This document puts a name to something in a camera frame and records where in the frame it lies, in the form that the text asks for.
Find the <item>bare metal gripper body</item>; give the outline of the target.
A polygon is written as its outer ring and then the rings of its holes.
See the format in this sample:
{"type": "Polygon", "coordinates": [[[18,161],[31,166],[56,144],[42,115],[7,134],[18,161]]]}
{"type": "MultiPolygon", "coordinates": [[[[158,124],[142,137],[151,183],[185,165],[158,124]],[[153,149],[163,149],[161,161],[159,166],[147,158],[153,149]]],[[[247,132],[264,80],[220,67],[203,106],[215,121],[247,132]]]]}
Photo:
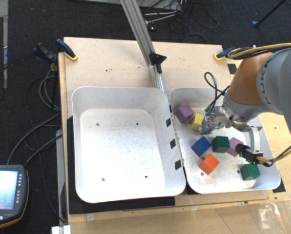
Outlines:
{"type": "Polygon", "coordinates": [[[235,128],[243,131],[248,127],[249,118],[235,114],[230,108],[225,106],[215,106],[213,109],[205,111],[204,121],[210,125],[218,125],[218,129],[235,128]]]}

